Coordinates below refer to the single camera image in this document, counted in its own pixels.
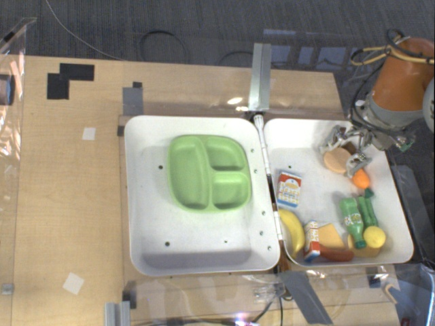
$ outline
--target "hinge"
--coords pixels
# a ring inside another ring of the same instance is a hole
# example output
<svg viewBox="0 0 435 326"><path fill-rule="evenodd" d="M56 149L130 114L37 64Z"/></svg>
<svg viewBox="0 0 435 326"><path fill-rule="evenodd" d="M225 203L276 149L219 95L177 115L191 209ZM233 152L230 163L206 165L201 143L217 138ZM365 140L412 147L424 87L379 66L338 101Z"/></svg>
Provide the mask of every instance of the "hinge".
<svg viewBox="0 0 435 326"><path fill-rule="evenodd" d="M283 231L281 230L281 220L279 218L279 213L274 211L273 217L275 218L275 227L277 228L278 240L283 240Z"/></svg>

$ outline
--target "wooden table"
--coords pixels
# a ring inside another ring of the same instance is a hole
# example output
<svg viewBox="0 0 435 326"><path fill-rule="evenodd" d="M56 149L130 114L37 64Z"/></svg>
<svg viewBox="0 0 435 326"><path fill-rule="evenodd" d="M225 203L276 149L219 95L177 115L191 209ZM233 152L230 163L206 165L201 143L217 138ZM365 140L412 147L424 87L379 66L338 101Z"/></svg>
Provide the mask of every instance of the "wooden table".
<svg viewBox="0 0 435 326"><path fill-rule="evenodd" d="M58 73L61 62L95 65L94 81L70 81L69 100L47 100L47 74ZM132 312L135 320L159 313L182 315L187 307L180 299L190 300L198 314L224 313L223 306L206 308L213 298L217 305L261 310L250 297L240 297L252 295L252 285L241 275L152 279L132 270L122 246L117 136L122 89L142 82L146 114L237 117L243 112L227 102L241 97L238 106L247 105L250 75L250 69L241 68L27 56L15 292L12 314L2 299L0 323L7 325L11 317L13 326L102 325L103 307L120 302L124 279L139 279L142 291L149 293L143 300L152 301L145 311ZM332 74L272 70L271 86L276 115L290 110L293 117L343 118ZM85 128L95 128L94 140L83 140ZM319 290L336 325L348 325L351 318L361 325L363 320L365 325L396 324L393 304L369 289L358 272L347 273L357 282L352 290L333 291L332 299L328 289ZM63 289L70 273L84 279L78 294ZM205 300L204 291L214 291L213 297ZM363 291L366 298L361 300ZM364 306L369 314L361 313ZM305 324L294 302L286 302L285 309L286 320ZM278 325L279 311L262 320Z"/></svg>

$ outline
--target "white wire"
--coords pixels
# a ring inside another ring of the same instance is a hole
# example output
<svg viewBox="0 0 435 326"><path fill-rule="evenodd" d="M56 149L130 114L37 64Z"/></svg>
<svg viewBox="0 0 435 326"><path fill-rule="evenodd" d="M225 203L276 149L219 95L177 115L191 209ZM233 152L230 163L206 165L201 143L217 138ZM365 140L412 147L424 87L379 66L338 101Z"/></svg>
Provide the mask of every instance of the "white wire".
<svg viewBox="0 0 435 326"><path fill-rule="evenodd" d="M57 16L56 13L54 12L54 10L53 10L53 8L52 8L50 2L49 2L48 0L45 0L45 1L46 1L46 3L47 3L48 8L49 8L50 11L52 12L54 18L56 19L57 23L59 23L59 25L60 25L62 28L64 28L65 31L66 31L68 34L70 34L72 37L76 38L76 39L79 40L80 42L82 42L82 43L84 43L85 45L87 45L89 48L93 49L94 51L97 51L98 53L100 53L100 54L102 54L102 55L104 55L104 56L106 56L106 57L108 57L108 58L112 58L112 59L116 59L116 60L125 60L125 59L122 59L122 58L118 58L118 57L112 56L112 55L110 55L110 54L108 54L108 53L106 53L106 52L103 52L103 51L99 50L98 48L96 48L96 47L90 45L88 42L84 41L81 37L79 37L78 35L76 35L75 33L73 33L71 30L69 30L69 29L68 29L68 28L67 28L67 27L66 27L66 26L65 26L65 25L60 21L60 19L58 18L58 16Z"/></svg>

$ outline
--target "green plate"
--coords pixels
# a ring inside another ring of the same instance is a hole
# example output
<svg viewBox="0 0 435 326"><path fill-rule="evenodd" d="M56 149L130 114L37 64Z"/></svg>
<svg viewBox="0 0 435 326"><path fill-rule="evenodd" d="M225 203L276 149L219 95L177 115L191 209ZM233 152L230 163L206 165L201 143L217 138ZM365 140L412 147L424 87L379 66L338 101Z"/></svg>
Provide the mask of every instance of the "green plate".
<svg viewBox="0 0 435 326"><path fill-rule="evenodd" d="M215 135L184 135L171 141L169 188L174 201L194 211L235 210L251 198L243 148Z"/></svg>

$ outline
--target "dark floor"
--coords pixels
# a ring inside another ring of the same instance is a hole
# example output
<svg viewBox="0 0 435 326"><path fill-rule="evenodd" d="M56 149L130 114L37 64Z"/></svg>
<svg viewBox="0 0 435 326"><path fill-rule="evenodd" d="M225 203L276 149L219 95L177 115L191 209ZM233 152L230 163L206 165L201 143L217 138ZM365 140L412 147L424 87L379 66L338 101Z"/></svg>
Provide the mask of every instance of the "dark floor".
<svg viewBox="0 0 435 326"><path fill-rule="evenodd" d="M435 0L48 1L73 33L124 60L250 67L253 44L271 43L274 67L333 71L345 109L358 85L349 81L352 50L385 44L388 28L434 40ZM0 11L0 35L23 17L37 18L28 54L108 58L63 30L44 0L0 0ZM156 29L176 37L143 38ZM389 157L414 170L433 226L434 135L423 122L415 127L411 150Z"/></svg>

